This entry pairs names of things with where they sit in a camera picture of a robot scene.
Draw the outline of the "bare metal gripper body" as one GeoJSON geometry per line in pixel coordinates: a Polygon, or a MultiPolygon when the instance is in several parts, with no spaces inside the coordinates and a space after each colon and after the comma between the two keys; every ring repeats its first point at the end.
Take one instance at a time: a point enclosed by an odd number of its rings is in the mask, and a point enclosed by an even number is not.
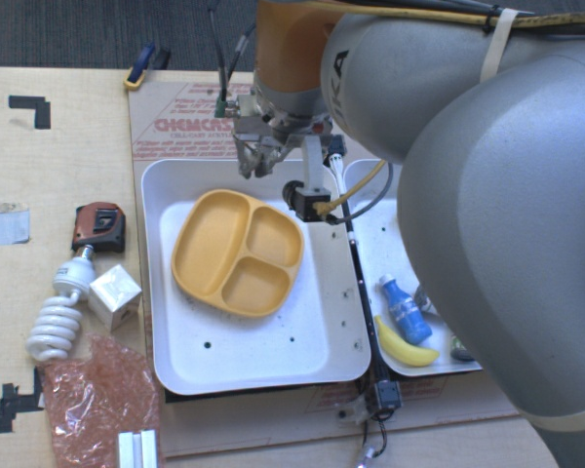
{"type": "Polygon", "coordinates": [[[238,95],[236,107],[234,136],[242,142],[282,153],[307,137],[330,143],[332,117],[320,93],[250,93],[238,95]]]}

